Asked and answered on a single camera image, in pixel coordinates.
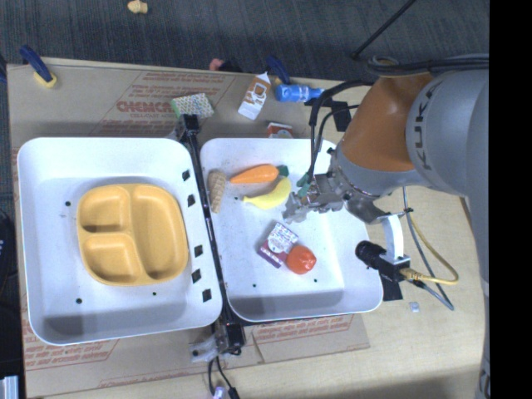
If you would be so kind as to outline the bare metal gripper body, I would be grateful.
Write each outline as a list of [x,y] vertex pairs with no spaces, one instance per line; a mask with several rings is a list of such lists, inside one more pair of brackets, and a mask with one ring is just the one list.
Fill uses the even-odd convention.
[[350,200],[350,189],[330,173],[315,175],[308,189],[308,205]]

